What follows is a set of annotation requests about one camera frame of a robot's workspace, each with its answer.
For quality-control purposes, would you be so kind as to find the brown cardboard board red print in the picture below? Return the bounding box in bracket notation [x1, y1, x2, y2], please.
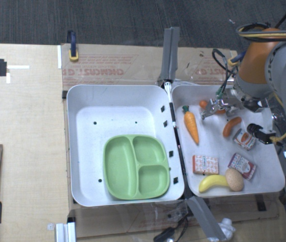
[61, 43, 286, 238]

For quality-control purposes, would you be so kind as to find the orange carrot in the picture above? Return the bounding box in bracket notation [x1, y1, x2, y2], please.
[182, 105, 200, 145]

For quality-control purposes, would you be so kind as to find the white and orange can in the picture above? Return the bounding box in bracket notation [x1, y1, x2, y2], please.
[233, 128, 257, 151]

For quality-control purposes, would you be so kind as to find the white crumpled paper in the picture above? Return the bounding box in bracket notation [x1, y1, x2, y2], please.
[217, 217, 236, 241]

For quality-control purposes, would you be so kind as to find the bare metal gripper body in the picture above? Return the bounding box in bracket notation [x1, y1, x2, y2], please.
[217, 88, 262, 113]

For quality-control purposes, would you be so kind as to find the yellow banana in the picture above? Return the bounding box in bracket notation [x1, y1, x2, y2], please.
[198, 174, 231, 193]

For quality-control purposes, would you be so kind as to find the white plastic tray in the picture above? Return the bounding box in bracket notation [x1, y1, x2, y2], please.
[170, 84, 286, 199]
[66, 84, 185, 207]

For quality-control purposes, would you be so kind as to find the orange sausage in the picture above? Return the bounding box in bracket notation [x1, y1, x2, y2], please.
[199, 99, 226, 115]
[222, 116, 242, 138]

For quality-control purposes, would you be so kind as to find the orange and white carton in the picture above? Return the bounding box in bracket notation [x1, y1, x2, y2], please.
[192, 155, 219, 175]

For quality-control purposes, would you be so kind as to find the green divided plate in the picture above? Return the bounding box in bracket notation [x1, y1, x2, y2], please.
[103, 134, 170, 201]

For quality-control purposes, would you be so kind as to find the red and white carton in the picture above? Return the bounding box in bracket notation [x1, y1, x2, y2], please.
[227, 152, 257, 180]

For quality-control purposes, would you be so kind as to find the beige bread roll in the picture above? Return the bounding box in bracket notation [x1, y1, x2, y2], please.
[225, 168, 245, 192]

